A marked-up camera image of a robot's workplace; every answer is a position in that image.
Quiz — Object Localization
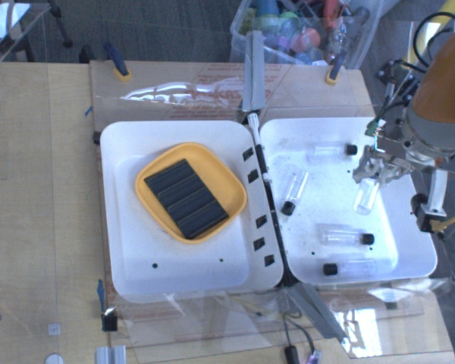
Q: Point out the black ribbed rectangular holder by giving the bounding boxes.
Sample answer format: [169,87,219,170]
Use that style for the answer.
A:
[143,158,230,241]

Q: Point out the black cylinder on white bracket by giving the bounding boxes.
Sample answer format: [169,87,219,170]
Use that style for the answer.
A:
[409,168,450,235]

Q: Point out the white plastic tray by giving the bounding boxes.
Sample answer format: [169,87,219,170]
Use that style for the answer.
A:
[258,117,438,286]
[99,119,284,305]

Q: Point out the clear plastic bottle black cap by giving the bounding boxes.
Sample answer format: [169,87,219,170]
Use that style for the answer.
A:
[318,223,376,247]
[306,141,359,163]
[280,170,309,217]
[322,258,378,278]

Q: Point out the yellow plate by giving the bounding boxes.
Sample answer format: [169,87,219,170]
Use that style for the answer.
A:
[134,141,249,246]

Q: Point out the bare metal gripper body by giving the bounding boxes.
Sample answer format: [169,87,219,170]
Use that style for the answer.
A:
[368,134,455,174]

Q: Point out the clear plastic storage bin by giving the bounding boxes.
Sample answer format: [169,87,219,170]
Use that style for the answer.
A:
[229,0,388,71]

